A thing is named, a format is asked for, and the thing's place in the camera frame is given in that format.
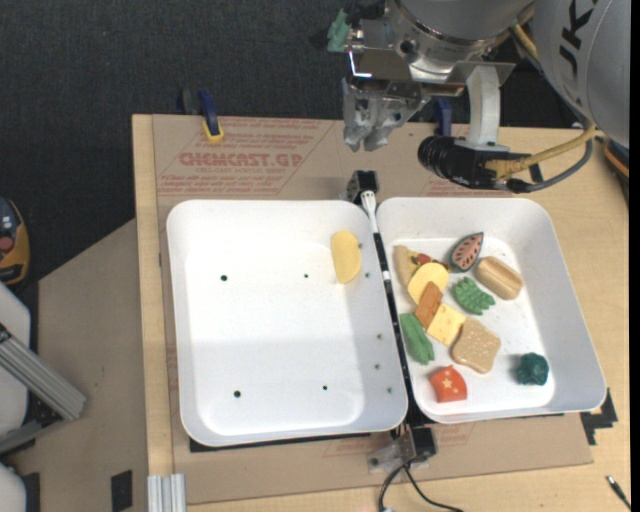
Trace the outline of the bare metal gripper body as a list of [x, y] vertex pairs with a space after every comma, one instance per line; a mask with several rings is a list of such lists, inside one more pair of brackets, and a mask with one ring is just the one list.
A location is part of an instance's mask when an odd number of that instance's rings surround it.
[[511, 64], [487, 55], [513, 18], [356, 18], [343, 23], [342, 81], [347, 124], [404, 124], [432, 98], [456, 97], [487, 77], [496, 92]]

